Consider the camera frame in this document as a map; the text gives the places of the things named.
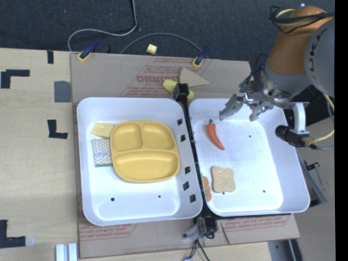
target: yellow object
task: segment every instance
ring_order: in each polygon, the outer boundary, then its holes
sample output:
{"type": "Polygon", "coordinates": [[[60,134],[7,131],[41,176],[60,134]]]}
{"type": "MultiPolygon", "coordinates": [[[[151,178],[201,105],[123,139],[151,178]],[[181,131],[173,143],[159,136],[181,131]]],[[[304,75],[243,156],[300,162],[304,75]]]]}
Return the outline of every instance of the yellow object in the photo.
{"type": "Polygon", "coordinates": [[[157,51],[157,46],[154,46],[152,44],[149,44],[147,47],[146,52],[155,55],[157,51]]]}
{"type": "Polygon", "coordinates": [[[202,180],[203,180],[203,187],[204,187],[204,193],[206,195],[206,200],[209,202],[212,200],[212,194],[210,193],[210,186],[209,186],[209,180],[206,176],[202,175],[202,180]]]}
{"type": "MultiPolygon", "coordinates": [[[[315,6],[304,6],[298,9],[287,9],[281,11],[278,16],[286,12],[292,11],[290,18],[312,16],[320,13],[325,13],[324,10],[315,6]]],[[[277,35],[271,52],[269,53],[267,64],[272,71],[279,74],[287,74],[294,76],[296,74],[305,74],[305,65],[303,56],[310,37],[313,33],[327,22],[327,18],[322,18],[317,21],[306,19],[303,22],[307,24],[295,31],[290,32],[297,26],[305,25],[298,22],[294,24],[279,24],[283,26],[284,34],[280,32],[277,35]]]]}
{"type": "Polygon", "coordinates": [[[214,192],[231,192],[235,190],[234,173],[231,168],[213,166],[212,175],[214,192]]]}
{"type": "Polygon", "coordinates": [[[187,83],[189,87],[208,85],[209,81],[199,76],[197,73],[191,72],[189,69],[185,67],[181,69],[179,75],[180,83],[187,83]]]}
{"type": "MultiPolygon", "coordinates": [[[[332,111],[335,111],[335,105],[333,104],[333,102],[331,101],[330,97],[327,94],[323,93],[324,98],[327,100],[328,104],[330,105],[332,111]]],[[[307,144],[314,144],[317,143],[319,141],[323,141],[325,139],[328,139],[329,137],[333,136],[333,134],[335,133],[335,129],[333,128],[328,134],[326,134],[325,136],[319,137],[319,138],[302,138],[302,140],[307,144]]]]}
{"type": "Polygon", "coordinates": [[[201,66],[202,66],[202,64],[203,64],[203,60],[197,65],[196,63],[195,63],[195,61],[198,59],[198,57],[196,57],[193,61],[192,61],[192,67],[194,67],[195,69],[199,69],[201,66]]]}
{"type": "Polygon", "coordinates": [[[114,124],[108,123],[95,123],[92,134],[101,138],[109,139],[111,130],[114,126],[114,124]]]}
{"type": "Polygon", "coordinates": [[[80,62],[85,62],[88,58],[91,57],[91,53],[88,54],[84,59],[82,59],[80,56],[82,54],[83,51],[81,51],[76,57],[77,57],[77,60],[79,60],[80,62]]]}
{"type": "MultiPolygon", "coordinates": [[[[166,79],[163,81],[162,86],[168,92],[173,93],[176,84],[178,84],[178,83],[175,80],[166,79]]],[[[193,93],[193,91],[189,90],[189,94],[188,94],[187,98],[192,99],[194,97],[194,95],[195,94],[193,93]]]]}
{"type": "Polygon", "coordinates": [[[180,156],[169,127],[154,121],[129,121],[111,131],[110,150],[116,174],[126,182],[150,183],[174,177],[180,156]]]}

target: divided plate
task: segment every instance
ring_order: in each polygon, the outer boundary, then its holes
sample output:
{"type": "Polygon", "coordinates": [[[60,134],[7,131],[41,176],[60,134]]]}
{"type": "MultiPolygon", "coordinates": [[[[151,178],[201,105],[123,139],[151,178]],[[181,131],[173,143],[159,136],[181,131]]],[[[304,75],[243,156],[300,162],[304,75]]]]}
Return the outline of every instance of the divided plate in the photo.
{"type": "Polygon", "coordinates": [[[174,135],[163,123],[119,123],[111,131],[110,149],[115,172],[127,182],[164,181],[180,169],[174,135]]]}

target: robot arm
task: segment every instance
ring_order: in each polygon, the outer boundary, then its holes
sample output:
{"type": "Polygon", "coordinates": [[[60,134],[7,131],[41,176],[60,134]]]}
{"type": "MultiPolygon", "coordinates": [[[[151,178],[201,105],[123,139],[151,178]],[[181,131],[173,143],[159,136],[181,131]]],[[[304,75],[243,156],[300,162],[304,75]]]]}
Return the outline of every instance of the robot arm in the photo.
{"type": "Polygon", "coordinates": [[[220,120],[236,113],[243,104],[251,110],[250,121],[274,106],[292,109],[295,127],[280,126],[276,135],[296,147],[308,145],[305,106],[291,100],[311,84],[334,97],[334,14],[314,6],[278,9],[270,19],[281,30],[260,77],[250,80],[243,96],[234,94],[219,112],[220,120]],[[281,15],[292,12],[289,18],[281,15]]]}

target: black cable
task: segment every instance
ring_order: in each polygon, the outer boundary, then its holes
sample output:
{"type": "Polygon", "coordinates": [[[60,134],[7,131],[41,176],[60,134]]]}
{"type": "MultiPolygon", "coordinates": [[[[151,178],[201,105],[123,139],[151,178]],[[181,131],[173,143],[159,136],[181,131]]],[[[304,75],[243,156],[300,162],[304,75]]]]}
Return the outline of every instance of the black cable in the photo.
{"type": "Polygon", "coordinates": [[[206,235],[207,239],[214,239],[215,238],[215,233],[212,233],[210,235],[206,235]]]}
{"type": "Polygon", "coordinates": [[[207,254],[206,254],[206,252],[202,248],[201,243],[200,243],[200,241],[198,239],[197,239],[197,243],[198,243],[198,246],[201,248],[201,251],[203,252],[203,254],[204,254],[205,258],[207,259],[207,261],[210,261],[208,256],[207,256],[207,254]]]}
{"type": "Polygon", "coordinates": [[[205,258],[206,258],[206,260],[210,261],[210,259],[208,258],[206,252],[204,251],[203,247],[201,246],[201,243],[200,243],[199,239],[195,240],[190,254],[183,261],[191,261],[192,257],[195,255],[195,253],[197,251],[197,245],[200,247],[201,251],[203,252],[203,254],[204,254],[205,258]]]}
{"type": "Polygon", "coordinates": [[[270,17],[269,17],[271,22],[284,34],[289,34],[289,33],[293,32],[296,29],[299,29],[301,27],[305,27],[305,26],[308,26],[310,24],[313,24],[313,23],[315,23],[315,22],[317,22],[319,20],[322,20],[323,18],[335,17],[335,13],[334,12],[332,12],[332,13],[322,12],[322,13],[319,13],[319,14],[307,15],[307,16],[279,17],[278,14],[281,11],[284,11],[284,10],[294,11],[296,9],[293,9],[293,8],[287,9],[287,8],[280,8],[280,7],[277,7],[277,6],[271,6],[270,7],[270,17]],[[281,26],[292,26],[293,25],[292,23],[296,23],[296,22],[306,22],[306,23],[302,24],[302,25],[295,26],[294,28],[292,28],[289,31],[284,31],[282,29],[282,27],[281,27],[281,26]]]}
{"type": "Polygon", "coordinates": [[[256,57],[256,60],[254,61],[254,64],[251,66],[252,67],[252,70],[250,72],[250,74],[243,80],[243,82],[239,85],[242,89],[243,89],[243,86],[247,86],[249,81],[251,80],[251,77],[254,77],[254,80],[258,80],[259,78],[259,75],[256,76],[255,73],[256,72],[259,72],[263,69],[264,65],[261,64],[258,68],[254,69],[254,67],[256,66],[257,62],[259,61],[260,57],[261,56],[266,56],[268,57],[268,55],[266,53],[260,53],[257,57],[256,57]]]}
{"type": "Polygon", "coordinates": [[[333,116],[333,114],[331,112],[331,107],[330,107],[330,104],[328,101],[326,102],[326,107],[327,107],[327,112],[328,112],[329,117],[331,118],[332,121],[335,121],[335,117],[333,116]]]}
{"type": "Polygon", "coordinates": [[[319,95],[321,95],[321,92],[318,89],[315,89],[315,91],[317,91],[317,93],[315,94],[314,91],[312,90],[313,85],[308,86],[307,90],[313,95],[314,98],[316,98],[319,102],[326,104],[326,100],[323,98],[320,98],[319,95]]]}
{"type": "Polygon", "coordinates": [[[335,148],[335,144],[334,145],[331,145],[331,146],[328,146],[328,147],[319,147],[315,144],[309,144],[309,147],[313,150],[331,150],[331,149],[334,149],[335,148]]]}
{"type": "Polygon", "coordinates": [[[134,45],[136,42],[142,40],[142,39],[145,39],[147,37],[150,37],[150,36],[158,36],[158,35],[162,35],[162,36],[171,36],[171,37],[175,37],[175,38],[178,38],[178,39],[181,39],[183,41],[186,41],[188,42],[189,44],[193,45],[194,47],[196,47],[200,52],[202,52],[203,50],[198,47],[198,45],[196,45],[195,43],[193,43],[192,41],[184,38],[184,37],[181,37],[179,35],[176,35],[176,34],[171,34],[171,33],[152,33],[152,34],[148,34],[148,35],[145,35],[145,36],[142,36],[134,41],[132,41],[129,45],[127,45],[124,49],[121,50],[121,52],[119,54],[122,54],[123,52],[125,52],[125,50],[127,50],[128,48],[130,48],[130,46],[134,45]]]}

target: metal bracket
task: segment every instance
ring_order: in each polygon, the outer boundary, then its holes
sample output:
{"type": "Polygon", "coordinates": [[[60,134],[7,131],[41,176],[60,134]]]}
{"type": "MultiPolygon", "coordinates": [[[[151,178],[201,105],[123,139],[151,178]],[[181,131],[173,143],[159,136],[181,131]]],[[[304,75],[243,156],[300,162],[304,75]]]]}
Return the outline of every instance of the metal bracket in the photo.
{"type": "Polygon", "coordinates": [[[218,231],[216,218],[200,215],[197,217],[196,224],[189,229],[181,231],[181,240],[195,241],[204,236],[212,236],[216,231],[218,231]]]}
{"type": "Polygon", "coordinates": [[[306,168],[308,171],[312,170],[312,169],[317,169],[319,167],[319,163],[313,163],[311,165],[306,165],[306,168]]]}
{"type": "Polygon", "coordinates": [[[306,131],[306,112],[305,108],[309,102],[290,102],[284,109],[291,109],[294,112],[295,124],[292,132],[296,134],[309,134],[306,131]]]}
{"type": "Polygon", "coordinates": [[[233,94],[233,96],[229,99],[225,106],[226,107],[223,110],[219,111],[220,121],[232,116],[234,113],[237,113],[243,106],[243,98],[237,97],[236,94],[233,94]]]}
{"type": "Polygon", "coordinates": [[[68,245],[59,244],[55,245],[54,252],[55,261],[77,261],[77,245],[71,243],[68,245]]]}

